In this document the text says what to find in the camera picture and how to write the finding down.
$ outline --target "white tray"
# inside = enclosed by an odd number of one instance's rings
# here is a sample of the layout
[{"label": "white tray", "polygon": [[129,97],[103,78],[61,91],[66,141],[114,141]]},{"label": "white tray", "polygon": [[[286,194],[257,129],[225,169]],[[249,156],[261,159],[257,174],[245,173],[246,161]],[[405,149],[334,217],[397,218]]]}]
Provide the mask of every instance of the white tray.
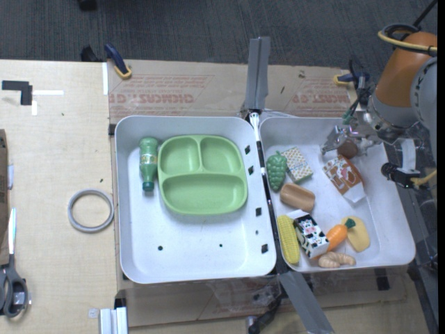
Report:
[{"label": "white tray", "polygon": [[[161,144],[187,134],[223,136],[238,146],[248,181],[248,198],[238,211],[184,216],[166,207],[157,182],[153,194],[143,192],[139,140],[152,136]],[[246,121],[235,117],[129,116],[116,127],[115,145],[120,264],[130,280],[168,283],[264,276],[272,271],[276,248],[256,140]]]},{"label": "white tray", "polygon": [[[315,194],[311,215],[324,233],[345,216],[358,216],[363,220],[371,245],[361,253],[356,253],[347,241],[335,249],[355,257],[357,265],[353,268],[400,266],[411,262],[415,245],[396,185],[380,172],[382,165],[388,162],[384,146],[375,145],[368,149],[366,156],[352,158],[364,178],[366,192],[365,198],[353,204],[341,196],[322,171],[325,162],[337,155],[332,151],[322,157],[320,152],[320,145],[334,125],[341,125],[341,119],[267,118],[260,124],[265,159],[277,150],[298,147],[314,172],[300,186]],[[276,216],[295,211],[280,201],[279,193],[271,191],[271,198]],[[289,266],[300,272],[332,271],[320,268],[316,260],[309,260],[303,252],[298,265]]]}]

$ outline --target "toy carrot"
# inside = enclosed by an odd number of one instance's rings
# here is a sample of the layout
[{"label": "toy carrot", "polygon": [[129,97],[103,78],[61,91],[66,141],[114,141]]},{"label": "toy carrot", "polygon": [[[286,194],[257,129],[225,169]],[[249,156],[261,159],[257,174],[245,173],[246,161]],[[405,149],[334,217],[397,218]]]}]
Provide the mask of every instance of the toy carrot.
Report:
[{"label": "toy carrot", "polygon": [[329,240],[329,247],[327,251],[331,251],[334,247],[338,246],[348,236],[348,229],[355,226],[354,220],[348,218],[344,224],[337,224],[326,234],[327,240]]}]

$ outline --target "cracker box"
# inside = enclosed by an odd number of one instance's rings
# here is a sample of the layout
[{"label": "cracker box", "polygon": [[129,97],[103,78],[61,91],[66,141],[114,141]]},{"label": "cracker box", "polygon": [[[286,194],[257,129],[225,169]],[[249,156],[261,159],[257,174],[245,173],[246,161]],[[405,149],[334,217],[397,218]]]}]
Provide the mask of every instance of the cracker box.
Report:
[{"label": "cracker box", "polygon": [[287,173],[292,182],[299,183],[312,176],[312,169],[297,147],[290,148],[282,152],[281,155],[287,158]]}]

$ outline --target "green bottle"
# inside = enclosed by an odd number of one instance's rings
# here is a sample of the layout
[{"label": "green bottle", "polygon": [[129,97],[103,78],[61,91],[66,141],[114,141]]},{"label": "green bottle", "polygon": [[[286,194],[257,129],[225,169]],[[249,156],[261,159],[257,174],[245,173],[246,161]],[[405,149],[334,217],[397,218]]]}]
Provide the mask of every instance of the green bottle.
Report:
[{"label": "green bottle", "polygon": [[142,174],[142,189],[153,191],[154,179],[158,170],[158,141],[152,137],[145,137],[139,141],[139,169]]}]

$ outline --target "metal bracket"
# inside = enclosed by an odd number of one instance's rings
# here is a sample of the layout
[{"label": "metal bracket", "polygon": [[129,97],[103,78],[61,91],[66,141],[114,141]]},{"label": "metal bracket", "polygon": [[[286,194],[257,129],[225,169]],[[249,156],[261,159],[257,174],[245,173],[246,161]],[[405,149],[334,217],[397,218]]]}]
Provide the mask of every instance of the metal bracket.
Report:
[{"label": "metal bracket", "polygon": [[128,334],[127,307],[101,309],[99,334]]},{"label": "metal bracket", "polygon": [[269,94],[267,82],[269,53],[270,37],[258,37],[250,40],[244,109],[264,110],[266,97]]},{"label": "metal bracket", "polygon": [[297,271],[288,271],[279,275],[284,291],[289,296],[308,333],[333,334],[327,317],[318,304],[303,275]]}]

